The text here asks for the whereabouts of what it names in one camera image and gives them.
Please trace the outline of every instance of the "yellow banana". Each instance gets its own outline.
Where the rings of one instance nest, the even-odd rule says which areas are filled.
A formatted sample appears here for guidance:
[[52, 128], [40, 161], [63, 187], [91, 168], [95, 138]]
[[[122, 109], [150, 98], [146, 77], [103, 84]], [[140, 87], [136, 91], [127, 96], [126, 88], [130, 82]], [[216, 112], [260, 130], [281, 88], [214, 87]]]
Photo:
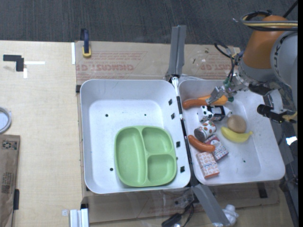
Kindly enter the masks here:
[[230, 130], [227, 127], [221, 127], [221, 132], [222, 135], [227, 138], [228, 140], [237, 142], [237, 143], [241, 143], [241, 142], [245, 142], [248, 140], [248, 138], [250, 137], [250, 135], [252, 134], [252, 131], [249, 131], [248, 133], [236, 133], [232, 130]]

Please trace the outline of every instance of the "dark gray carpet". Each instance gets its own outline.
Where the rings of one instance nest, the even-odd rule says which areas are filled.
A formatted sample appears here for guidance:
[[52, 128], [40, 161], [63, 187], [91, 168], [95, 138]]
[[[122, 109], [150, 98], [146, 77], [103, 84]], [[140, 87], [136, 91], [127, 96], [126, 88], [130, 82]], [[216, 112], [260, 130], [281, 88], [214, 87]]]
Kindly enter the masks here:
[[[0, 0], [0, 40], [72, 42], [81, 28], [90, 40], [170, 43], [171, 27], [187, 26], [187, 44], [245, 48], [251, 29], [243, 14], [284, 15], [296, 0]], [[298, 19], [296, 7], [287, 17]]]

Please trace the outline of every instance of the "green bowl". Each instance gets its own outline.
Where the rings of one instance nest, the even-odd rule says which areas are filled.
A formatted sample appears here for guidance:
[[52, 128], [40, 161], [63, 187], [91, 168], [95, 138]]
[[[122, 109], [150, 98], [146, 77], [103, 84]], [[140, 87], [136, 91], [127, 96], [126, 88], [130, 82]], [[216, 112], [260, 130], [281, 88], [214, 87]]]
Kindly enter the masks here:
[[121, 129], [115, 138], [115, 165], [119, 179], [128, 186], [152, 187], [171, 182], [177, 162], [170, 134], [154, 126]]

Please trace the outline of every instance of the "brown paper bag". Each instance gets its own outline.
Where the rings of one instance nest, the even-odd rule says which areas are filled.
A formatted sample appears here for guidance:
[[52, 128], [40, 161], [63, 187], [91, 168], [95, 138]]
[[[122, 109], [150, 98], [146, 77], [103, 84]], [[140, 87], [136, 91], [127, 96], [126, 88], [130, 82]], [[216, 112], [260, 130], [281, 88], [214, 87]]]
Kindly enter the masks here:
[[0, 135], [0, 227], [11, 227], [20, 136]]

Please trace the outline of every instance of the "brown ball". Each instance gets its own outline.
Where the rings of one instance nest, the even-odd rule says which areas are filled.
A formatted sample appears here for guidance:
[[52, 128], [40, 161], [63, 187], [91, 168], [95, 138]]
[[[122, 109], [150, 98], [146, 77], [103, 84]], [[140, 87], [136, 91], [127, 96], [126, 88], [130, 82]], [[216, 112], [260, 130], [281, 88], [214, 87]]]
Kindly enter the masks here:
[[246, 122], [239, 115], [232, 115], [227, 120], [227, 127], [236, 133], [245, 133]]

